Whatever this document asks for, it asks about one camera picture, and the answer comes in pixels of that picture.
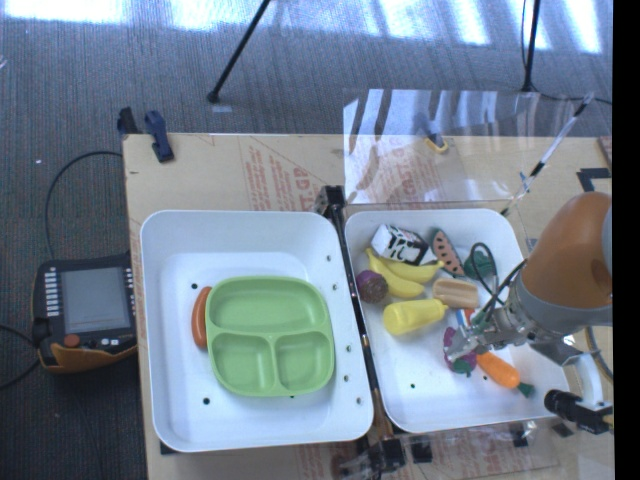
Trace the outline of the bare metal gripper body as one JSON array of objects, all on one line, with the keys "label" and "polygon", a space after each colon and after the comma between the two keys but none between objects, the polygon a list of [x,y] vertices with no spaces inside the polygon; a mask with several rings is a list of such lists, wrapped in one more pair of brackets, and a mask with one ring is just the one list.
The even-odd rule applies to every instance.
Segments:
[{"label": "bare metal gripper body", "polygon": [[479,311],[472,319],[477,343],[486,349],[502,349],[527,342],[531,318],[518,305],[494,308],[491,313]]}]

